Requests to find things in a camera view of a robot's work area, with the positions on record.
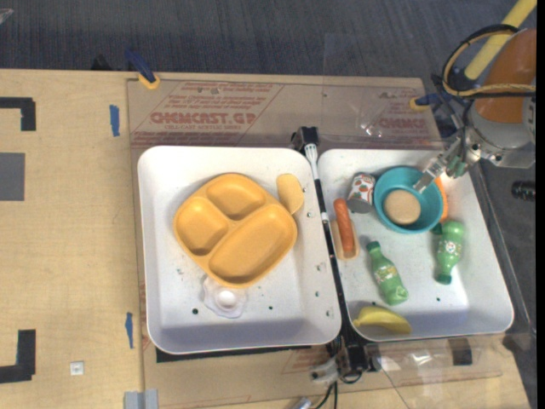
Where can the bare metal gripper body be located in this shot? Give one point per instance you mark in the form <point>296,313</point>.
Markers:
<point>479,153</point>

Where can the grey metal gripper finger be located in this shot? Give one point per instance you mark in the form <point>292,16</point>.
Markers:
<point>429,174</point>

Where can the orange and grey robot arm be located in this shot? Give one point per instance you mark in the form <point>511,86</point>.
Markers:
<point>508,79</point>

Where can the teal bowl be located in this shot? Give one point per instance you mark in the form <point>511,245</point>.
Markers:
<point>430,211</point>

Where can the tan round biscuit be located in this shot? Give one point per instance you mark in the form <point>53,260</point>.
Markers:
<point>402,207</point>

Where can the white can with red print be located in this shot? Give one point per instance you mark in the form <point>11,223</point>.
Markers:
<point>362,190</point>

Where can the green bottle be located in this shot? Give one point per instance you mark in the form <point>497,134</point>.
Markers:
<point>386,275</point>
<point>449,249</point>

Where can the orange sausage in bun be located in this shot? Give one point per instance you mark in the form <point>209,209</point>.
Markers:
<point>344,228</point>

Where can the white plastic tray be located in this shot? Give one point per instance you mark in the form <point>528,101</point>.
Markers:
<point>426,279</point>
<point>272,271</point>

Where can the thin black and white rod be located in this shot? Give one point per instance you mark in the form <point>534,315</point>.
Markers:
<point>322,205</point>

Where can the tan bread slice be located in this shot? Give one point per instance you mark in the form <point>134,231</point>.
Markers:
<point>290,192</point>

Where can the yellow banana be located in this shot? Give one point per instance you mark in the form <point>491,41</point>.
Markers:
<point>383,320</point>

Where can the orange divided plate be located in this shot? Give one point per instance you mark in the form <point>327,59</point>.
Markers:
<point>251,241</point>

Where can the brown cardboard board red print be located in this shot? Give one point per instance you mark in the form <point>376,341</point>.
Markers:
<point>213,113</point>

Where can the white fried egg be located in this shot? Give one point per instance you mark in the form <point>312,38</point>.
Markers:
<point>225,300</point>

